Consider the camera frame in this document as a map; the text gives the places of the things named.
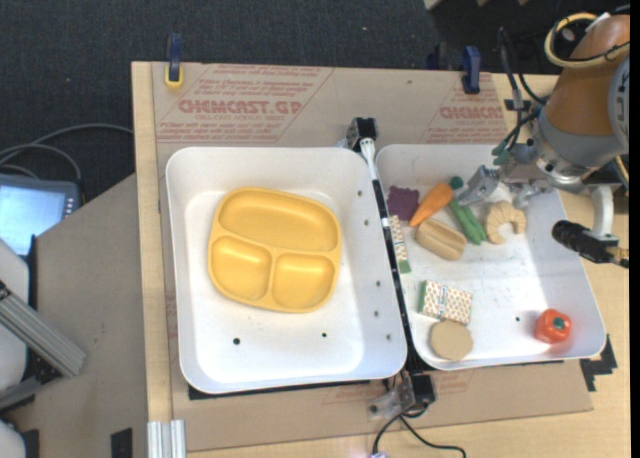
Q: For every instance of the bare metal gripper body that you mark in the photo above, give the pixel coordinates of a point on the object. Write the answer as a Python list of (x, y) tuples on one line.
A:
[(525, 173)]

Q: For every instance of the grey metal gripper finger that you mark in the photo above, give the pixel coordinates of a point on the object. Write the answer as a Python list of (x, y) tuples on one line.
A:
[(481, 184), (525, 197)]

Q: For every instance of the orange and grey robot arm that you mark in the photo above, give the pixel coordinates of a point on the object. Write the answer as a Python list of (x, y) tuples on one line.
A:
[(580, 91)]

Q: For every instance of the tan croissant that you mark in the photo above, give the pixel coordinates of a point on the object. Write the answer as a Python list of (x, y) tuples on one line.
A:
[(500, 223)]

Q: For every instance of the green bean pods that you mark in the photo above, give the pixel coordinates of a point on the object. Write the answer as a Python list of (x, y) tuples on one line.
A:
[(470, 226)]

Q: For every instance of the orange carrot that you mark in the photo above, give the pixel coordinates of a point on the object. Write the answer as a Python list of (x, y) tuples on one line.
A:
[(432, 203)]

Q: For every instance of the tan hot dog bun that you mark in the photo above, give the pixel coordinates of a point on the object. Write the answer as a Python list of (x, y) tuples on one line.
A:
[(440, 240)]

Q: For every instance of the purple grapes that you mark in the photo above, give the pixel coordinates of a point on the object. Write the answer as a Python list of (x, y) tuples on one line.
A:
[(401, 202)]

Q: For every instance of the white plastic tray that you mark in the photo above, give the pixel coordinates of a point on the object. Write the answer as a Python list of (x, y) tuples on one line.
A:
[(505, 281), (290, 346)]

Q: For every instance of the narrow patterned carton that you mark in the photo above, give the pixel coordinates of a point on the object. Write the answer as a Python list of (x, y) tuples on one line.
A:
[(399, 243)]

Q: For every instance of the thin black and white rod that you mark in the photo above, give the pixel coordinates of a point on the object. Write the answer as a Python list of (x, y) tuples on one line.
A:
[(385, 218)]

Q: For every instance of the wide patterned carton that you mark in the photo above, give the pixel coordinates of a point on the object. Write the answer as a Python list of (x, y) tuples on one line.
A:
[(445, 302)]

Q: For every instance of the orange bell pepper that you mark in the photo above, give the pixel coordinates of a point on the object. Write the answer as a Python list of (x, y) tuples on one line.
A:
[(552, 327)]

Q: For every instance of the tan round biscuit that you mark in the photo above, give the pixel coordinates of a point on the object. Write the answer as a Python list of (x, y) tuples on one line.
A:
[(451, 341)]

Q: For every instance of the brown cardboard board, red print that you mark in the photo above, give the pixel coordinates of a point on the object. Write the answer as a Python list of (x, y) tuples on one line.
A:
[(300, 101)]

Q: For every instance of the yellow divided plate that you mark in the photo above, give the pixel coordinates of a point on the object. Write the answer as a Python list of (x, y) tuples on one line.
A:
[(275, 248)]

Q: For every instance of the black cylinder on white bracket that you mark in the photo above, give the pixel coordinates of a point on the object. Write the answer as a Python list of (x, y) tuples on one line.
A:
[(580, 238)]

